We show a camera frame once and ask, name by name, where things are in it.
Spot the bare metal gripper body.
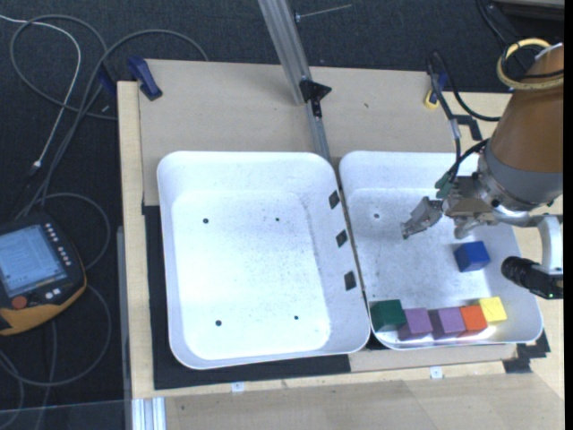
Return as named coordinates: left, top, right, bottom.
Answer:
left=440, top=173, right=509, bottom=224

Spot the blue cube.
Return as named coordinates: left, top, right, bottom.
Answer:
left=452, top=240, right=492, bottom=273

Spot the white plastic tray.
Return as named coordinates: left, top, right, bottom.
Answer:
left=156, top=150, right=372, bottom=371
left=338, top=150, right=545, bottom=351

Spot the yellow cube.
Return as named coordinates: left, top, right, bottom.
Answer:
left=478, top=296, right=509, bottom=323

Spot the orange cube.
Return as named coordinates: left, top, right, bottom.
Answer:
left=459, top=304, right=489, bottom=333

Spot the purple cube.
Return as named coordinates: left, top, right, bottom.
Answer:
left=397, top=306, right=434, bottom=342
left=427, top=306, right=467, bottom=341

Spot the green cube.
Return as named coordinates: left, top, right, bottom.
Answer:
left=369, top=298, right=408, bottom=333

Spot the brown cardboard board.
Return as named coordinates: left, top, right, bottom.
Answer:
left=136, top=58, right=518, bottom=374

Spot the black cylinder on white bracket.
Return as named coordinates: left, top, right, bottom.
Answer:
left=500, top=212, right=565, bottom=302

